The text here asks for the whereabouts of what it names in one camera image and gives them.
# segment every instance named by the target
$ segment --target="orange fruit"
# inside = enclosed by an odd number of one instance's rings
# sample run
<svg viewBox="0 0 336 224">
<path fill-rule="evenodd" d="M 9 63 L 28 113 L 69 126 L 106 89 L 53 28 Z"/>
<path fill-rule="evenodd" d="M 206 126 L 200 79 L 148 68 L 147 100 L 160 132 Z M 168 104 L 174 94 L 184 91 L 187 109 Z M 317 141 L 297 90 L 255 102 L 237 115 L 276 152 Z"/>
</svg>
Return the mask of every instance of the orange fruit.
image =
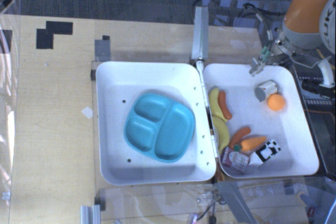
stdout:
<svg viewBox="0 0 336 224">
<path fill-rule="evenodd" d="M 274 111 L 281 110 L 285 106 L 284 98 L 279 94 L 272 94 L 267 100 L 268 107 Z"/>
</svg>

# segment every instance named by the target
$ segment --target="blue tray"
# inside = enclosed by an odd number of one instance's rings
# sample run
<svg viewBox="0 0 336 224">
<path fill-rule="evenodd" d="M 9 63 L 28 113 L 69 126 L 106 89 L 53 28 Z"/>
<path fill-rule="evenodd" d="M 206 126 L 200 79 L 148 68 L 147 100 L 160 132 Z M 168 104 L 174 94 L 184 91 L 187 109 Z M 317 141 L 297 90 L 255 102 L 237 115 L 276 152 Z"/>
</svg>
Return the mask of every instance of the blue tray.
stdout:
<svg viewBox="0 0 336 224">
<path fill-rule="evenodd" d="M 124 137 L 138 152 L 172 163 L 184 155 L 194 128 L 194 114 L 186 106 L 159 94 L 146 93 L 134 103 Z"/>
</svg>

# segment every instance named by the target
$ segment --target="white tape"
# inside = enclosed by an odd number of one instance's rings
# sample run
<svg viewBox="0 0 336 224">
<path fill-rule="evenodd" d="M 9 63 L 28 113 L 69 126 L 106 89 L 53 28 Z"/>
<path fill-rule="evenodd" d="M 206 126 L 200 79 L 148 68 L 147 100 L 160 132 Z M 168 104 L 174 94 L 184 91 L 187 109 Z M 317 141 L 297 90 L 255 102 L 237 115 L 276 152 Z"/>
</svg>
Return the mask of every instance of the white tape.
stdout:
<svg viewBox="0 0 336 224">
<path fill-rule="evenodd" d="M 85 117 L 88 119 L 93 117 L 93 110 L 90 109 L 88 106 L 82 110 L 82 113 L 84 114 Z"/>
</svg>

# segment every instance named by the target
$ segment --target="orange toy carrot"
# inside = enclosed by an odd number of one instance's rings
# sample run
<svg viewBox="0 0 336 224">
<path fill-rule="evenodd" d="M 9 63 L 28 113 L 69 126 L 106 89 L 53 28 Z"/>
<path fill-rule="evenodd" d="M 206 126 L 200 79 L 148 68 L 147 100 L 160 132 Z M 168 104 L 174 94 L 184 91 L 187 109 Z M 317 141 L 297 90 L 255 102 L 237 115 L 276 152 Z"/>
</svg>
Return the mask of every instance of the orange toy carrot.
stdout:
<svg viewBox="0 0 336 224">
<path fill-rule="evenodd" d="M 260 146 L 261 144 L 263 144 L 266 141 L 266 139 L 267 139 L 266 136 L 247 138 L 240 142 L 239 147 L 242 151 L 251 151 L 257 146 Z"/>
<path fill-rule="evenodd" d="M 221 108 L 221 111 L 222 111 L 224 117 L 227 120 L 232 119 L 232 114 L 230 113 L 230 111 L 229 111 L 229 109 L 227 108 L 227 105 L 226 105 L 226 93 L 225 93 L 225 91 L 220 91 L 219 92 L 218 104 L 219 104 L 219 107 Z"/>
<path fill-rule="evenodd" d="M 250 127 L 244 127 L 238 130 L 231 138 L 229 143 L 229 148 L 234 149 L 234 146 L 239 143 L 239 141 L 251 132 Z"/>
</svg>

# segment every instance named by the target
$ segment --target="banana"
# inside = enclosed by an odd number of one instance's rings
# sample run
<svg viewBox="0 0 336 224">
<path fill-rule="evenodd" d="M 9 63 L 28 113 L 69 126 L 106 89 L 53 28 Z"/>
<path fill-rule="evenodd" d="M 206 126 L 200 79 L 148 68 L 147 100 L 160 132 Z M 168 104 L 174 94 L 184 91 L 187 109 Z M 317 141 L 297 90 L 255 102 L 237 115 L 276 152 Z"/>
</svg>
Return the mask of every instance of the banana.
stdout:
<svg viewBox="0 0 336 224">
<path fill-rule="evenodd" d="M 223 149 L 229 144 L 230 142 L 230 133 L 229 133 L 229 129 L 226 126 L 226 123 L 216 117 L 213 116 L 212 117 L 212 121 L 218 131 L 218 136 L 219 136 L 219 143 L 218 143 L 218 152 L 219 154 L 222 153 Z"/>
<path fill-rule="evenodd" d="M 226 122 L 227 119 L 224 117 L 222 110 L 220 109 L 220 106 L 218 104 L 218 95 L 219 95 L 219 88 L 217 87 L 213 88 L 209 93 L 211 115 L 216 116 L 222 119 L 224 122 Z"/>
</svg>

